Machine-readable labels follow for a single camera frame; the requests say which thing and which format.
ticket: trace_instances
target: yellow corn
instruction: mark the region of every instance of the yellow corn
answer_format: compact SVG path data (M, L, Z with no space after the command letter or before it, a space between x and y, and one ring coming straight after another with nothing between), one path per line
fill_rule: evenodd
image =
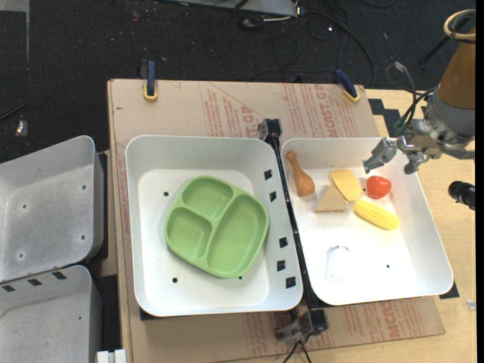
M363 219L386 230L395 230L400 226L400 219L396 215L367 200L355 201L353 209Z

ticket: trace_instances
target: red tomato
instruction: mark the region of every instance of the red tomato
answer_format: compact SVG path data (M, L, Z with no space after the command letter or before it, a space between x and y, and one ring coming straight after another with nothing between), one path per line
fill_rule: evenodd
M392 182L382 176L370 176L366 181L366 193L373 199L381 199L392 189Z

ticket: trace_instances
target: dark floor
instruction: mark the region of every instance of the dark floor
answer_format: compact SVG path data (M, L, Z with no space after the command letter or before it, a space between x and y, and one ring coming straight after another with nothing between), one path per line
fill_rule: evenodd
M242 30L246 11L154 0L30 0L0 11L0 163L77 135L109 148L106 82L135 78L141 59L158 79L333 82L342 69L367 88L438 84L457 45L444 21L476 0L299 0L306 14ZM26 135L18 135L23 121Z

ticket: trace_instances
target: green divided plate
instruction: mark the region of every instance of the green divided plate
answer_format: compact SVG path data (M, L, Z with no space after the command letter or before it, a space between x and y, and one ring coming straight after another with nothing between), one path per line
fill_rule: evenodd
M164 234L172 252L220 278L240 277L264 244L265 206L241 188L212 176L191 179L168 213Z

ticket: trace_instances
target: white bin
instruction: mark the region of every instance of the white bin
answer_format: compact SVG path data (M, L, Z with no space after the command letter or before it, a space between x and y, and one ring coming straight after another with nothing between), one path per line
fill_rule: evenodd
M283 311L301 300L299 261L276 156L255 138L143 135L126 148L135 295L157 316ZM232 183L268 209L264 246L239 278L217 278L169 251L166 214L182 186L199 175Z
M80 136L0 165L0 283L93 257L104 236L104 178Z
M385 166L365 173L362 160L379 138L301 138L281 148L290 199L301 238L309 279L315 294L331 305L432 296L448 292L453 274L417 174L406 175L407 157L398 152ZM298 197L292 167L286 159L296 152L299 165L315 182L316 195ZM350 205L346 213L315 213L315 205L330 184L334 169L350 169L365 188L366 179L380 175L392 182L382 199L361 196L385 207L400 219L396 230L386 231L359 218ZM327 278L330 253L349 251L341 265L342 282Z
M101 298L84 266L0 285L0 363L94 363Z

